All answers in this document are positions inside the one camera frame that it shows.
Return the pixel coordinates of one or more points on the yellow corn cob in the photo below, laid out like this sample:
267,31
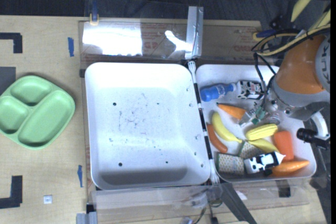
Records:
261,132

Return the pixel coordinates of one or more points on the orange block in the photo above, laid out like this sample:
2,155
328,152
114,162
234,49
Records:
284,144

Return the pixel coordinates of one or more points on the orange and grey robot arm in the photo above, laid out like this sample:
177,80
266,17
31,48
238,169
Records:
299,70

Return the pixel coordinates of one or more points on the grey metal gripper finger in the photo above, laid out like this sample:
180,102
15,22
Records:
245,118

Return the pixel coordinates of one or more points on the black and white cow carton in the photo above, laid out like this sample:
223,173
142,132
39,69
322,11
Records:
248,89
262,162

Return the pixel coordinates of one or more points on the orange sausage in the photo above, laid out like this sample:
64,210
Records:
216,140

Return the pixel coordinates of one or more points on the yellow banana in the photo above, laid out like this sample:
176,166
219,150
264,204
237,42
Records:
223,129
265,144

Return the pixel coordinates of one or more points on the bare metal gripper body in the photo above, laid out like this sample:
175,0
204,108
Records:
275,107

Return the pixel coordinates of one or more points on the green divided plate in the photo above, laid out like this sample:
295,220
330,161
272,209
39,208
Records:
39,115

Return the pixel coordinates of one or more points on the white plastic tray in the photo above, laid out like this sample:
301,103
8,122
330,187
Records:
147,126
225,73

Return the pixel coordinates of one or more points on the black cylinder on white bracket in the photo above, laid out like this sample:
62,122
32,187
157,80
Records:
312,136

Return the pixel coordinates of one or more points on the green patterned packet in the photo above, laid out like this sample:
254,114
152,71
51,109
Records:
249,150
231,164

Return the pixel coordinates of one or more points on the orange carrot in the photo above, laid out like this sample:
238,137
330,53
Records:
232,110
291,166

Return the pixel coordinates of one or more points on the blue bottle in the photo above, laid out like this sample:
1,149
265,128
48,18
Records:
212,92

